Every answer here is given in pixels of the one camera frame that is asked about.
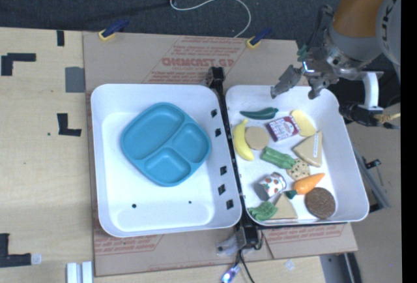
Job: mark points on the green lettuce leaf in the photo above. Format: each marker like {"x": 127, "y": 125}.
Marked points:
{"x": 262, "y": 211}

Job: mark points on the black cylinder on white bracket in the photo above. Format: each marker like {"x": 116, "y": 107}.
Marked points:
{"x": 366, "y": 105}

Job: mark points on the tan round biscuit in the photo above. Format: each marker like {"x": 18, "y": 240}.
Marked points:
{"x": 256, "y": 138}

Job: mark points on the yellow banana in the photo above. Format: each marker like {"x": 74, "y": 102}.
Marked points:
{"x": 241, "y": 141}

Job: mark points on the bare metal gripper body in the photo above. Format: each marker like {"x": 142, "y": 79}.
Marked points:
{"x": 329, "y": 63}

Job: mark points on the tan cheese wedge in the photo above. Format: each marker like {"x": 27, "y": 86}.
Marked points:
{"x": 285, "y": 208}

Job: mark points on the chocolate chip cookie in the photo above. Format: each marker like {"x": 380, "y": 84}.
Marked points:
{"x": 298, "y": 171}

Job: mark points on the white plastic tray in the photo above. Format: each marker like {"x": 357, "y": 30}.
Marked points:
{"x": 345, "y": 177}
{"x": 163, "y": 210}

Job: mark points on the brown round patty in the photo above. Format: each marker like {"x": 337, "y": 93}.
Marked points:
{"x": 320, "y": 202}

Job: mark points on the blue divided plate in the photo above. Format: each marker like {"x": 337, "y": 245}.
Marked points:
{"x": 166, "y": 144}

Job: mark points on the green chilli pepper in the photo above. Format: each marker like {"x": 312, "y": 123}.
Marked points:
{"x": 259, "y": 113}

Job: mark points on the red packet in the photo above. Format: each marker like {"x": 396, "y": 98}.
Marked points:
{"x": 282, "y": 128}

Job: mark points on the tan sandwich triangle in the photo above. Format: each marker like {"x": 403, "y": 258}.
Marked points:
{"x": 309, "y": 149}

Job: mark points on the small can with tomato print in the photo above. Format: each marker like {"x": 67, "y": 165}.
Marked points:
{"x": 272, "y": 185}

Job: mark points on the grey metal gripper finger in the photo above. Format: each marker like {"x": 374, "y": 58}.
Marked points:
{"x": 315, "y": 89}
{"x": 284, "y": 83}

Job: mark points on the green asparagus bundle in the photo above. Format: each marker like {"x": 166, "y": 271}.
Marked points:
{"x": 277, "y": 157}

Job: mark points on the orange carrot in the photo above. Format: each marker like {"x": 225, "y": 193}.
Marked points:
{"x": 307, "y": 184}

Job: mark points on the brown cardboard board red print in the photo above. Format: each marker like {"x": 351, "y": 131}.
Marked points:
{"x": 182, "y": 56}

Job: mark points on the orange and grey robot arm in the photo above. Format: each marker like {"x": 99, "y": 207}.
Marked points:
{"x": 361, "y": 11}

